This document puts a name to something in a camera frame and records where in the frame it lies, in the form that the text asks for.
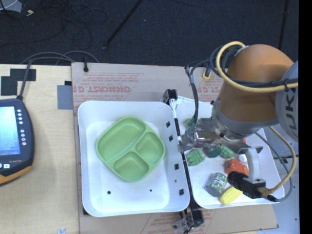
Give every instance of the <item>white tray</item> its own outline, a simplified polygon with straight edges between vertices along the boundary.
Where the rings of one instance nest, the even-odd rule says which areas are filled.
[[[208,102],[200,102],[198,107],[198,118],[210,118],[212,105]],[[185,123],[191,119],[195,112],[194,102],[183,102],[177,106],[177,118],[179,121],[180,132],[183,135],[186,131]],[[260,129],[258,131],[264,138],[264,131]],[[258,147],[263,146],[262,151],[259,153],[260,172],[261,178],[266,180],[266,187],[273,188],[278,184],[281,179],[275,166],[272,153],[268,147],[257,135],[252,135],[246,138],[246,142],[249,146]],[[223,205],[217,197],[211,196],[206,191],[206,185],[209,184],[211,174],[220,172],[225,174],[224,162],[226,159],[218,156],[215,158],[205,157],[204,161],[196,166],[189,166],[190,180],[192,184],[192,190],[194,194],[194,200],[203,208],[214,209],[221,207],[233,207],[242,205],[255,205],[255,204],[272,204],[263,198],[251,199],[245,195],[240,195],[236,200],[232,201],[229,205]],[[281,187],[273,194],[276,198],[282,198],[284,196],[284,188]]]
[[[144,179],[137,182],[126,182],[116,176],[96,153],[97,138],[125,116],[135,116],[145,121],[166,146],[163,160]],[[188,206],[190,193],[182,156],[177,147],[173,112],[167,104],[87,101],[79,107],[78,124],[82,203],[90,215],[104,217],[177,212]]]

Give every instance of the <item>cardboard sheet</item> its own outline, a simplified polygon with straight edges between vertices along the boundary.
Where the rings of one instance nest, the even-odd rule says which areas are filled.
[[[167,89],[176,89],[179,96],[193,98],[184,67],[88,63],[88,73],[83,71],[83,67],[84,63],[72,63],[80,233],[122,234],[125,230],[129,234],[173,233],[171,224],[180,219],[179,213],[103,218],[84,214],[77,111],[88,100],[162,101]],[[214,73],[209,80],[203,80],[204,70],[197,68],[194,80],[199,100],[211,102],[216,99],[223,80]],[[271,204],[202,211],[205,223],[192,230],[192,233],[221,234],[277,228]]]

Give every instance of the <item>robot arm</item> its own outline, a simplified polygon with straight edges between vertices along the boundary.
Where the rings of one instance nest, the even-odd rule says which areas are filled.
[[[192,148],[197,142],[207,142],[224,143],[236,153],[242,150],[248,152],[250,147],[242,139],[263,127],[276,124],[280,124],[291,138],[298,141],[298,82],[293,82],[298,79],[298,61],[294,63],[280,50],[264,44],[246,47],[240,42],[233,42],[232,45],[241,48],[226,74],[219,66],[222,49],[216,58],[217,70],[225,82],[213,103],[212,115],[199,119],[189,127],[180,144],[182,151]],[[254,83],[255,86],[238,84],[233,80],[242,80],[249,85]],[[263,180],[257,183],[259,179],[234,174],[228,177],[228,181],[239,190],[253,188],[253,192],[246,194],[251,198],[273,193],[265,188]]]

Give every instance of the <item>white cable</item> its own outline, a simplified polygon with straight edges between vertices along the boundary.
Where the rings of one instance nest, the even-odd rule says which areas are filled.
[[[171,107],[171,109],[172,109],[172,111],[173,111],[173,113],[174,113],[174,118],[175,119],[177,119],[177,114],[176,114],[176,99],[170,99],[169,100],[169,105],[170,105],[170,107]],[[177,140],[180,142],[180,141],[182,141],[182,138],[181,138],[181,136],[178,136],[177,137]]]
[[[15,0],[13,3],[11,3],[10,5],[6,6],[5,9],[13,6],[14,4],[16,4],[18,2],[18,0]]]

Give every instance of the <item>green plate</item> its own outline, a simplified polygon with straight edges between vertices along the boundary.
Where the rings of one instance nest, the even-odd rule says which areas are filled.
[[[116,121],[97,139],[96,151],[117,176],[135,182],[160,163],[166,148],[158,134],[144,121],[127,116]]]

